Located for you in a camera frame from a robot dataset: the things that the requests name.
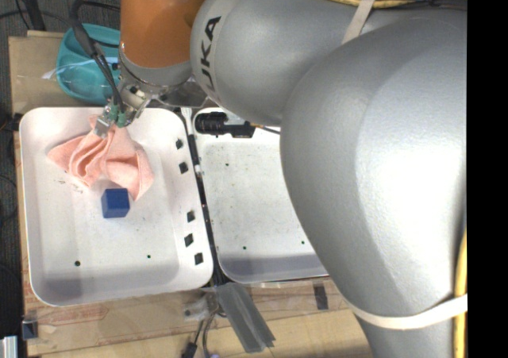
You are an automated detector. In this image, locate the white plastic tray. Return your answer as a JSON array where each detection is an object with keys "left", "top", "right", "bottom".
[
  {"left": 192, "top": 109, "right": 331, "bottom": 284},
  {"left": 18, "top": 106, "right": 214, "bottom": 307}
]

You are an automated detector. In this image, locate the blue cube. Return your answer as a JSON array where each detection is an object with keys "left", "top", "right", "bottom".
[{"left": 100, "top": 187, "right": 131, "bottom": 219}]

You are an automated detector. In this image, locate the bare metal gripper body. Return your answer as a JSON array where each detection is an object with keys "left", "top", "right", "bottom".
[{"left": 104, "top": 83, "right": 152, "bottom": 128}]

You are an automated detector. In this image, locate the black cylinder on white bracket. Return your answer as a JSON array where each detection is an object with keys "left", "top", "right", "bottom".
[{"left": 180, "top": 107, "right": 256, "bottom": 140}]

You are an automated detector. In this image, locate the thin black and white rod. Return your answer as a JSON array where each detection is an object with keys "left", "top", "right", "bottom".
[{"left": 183, "top": 107, "right": 221, "bottom": 287}]

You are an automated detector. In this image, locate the pink cloth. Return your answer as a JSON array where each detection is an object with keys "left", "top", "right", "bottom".
[{"left": 46, "top": 114, "right": 156, "bottom": 202}]

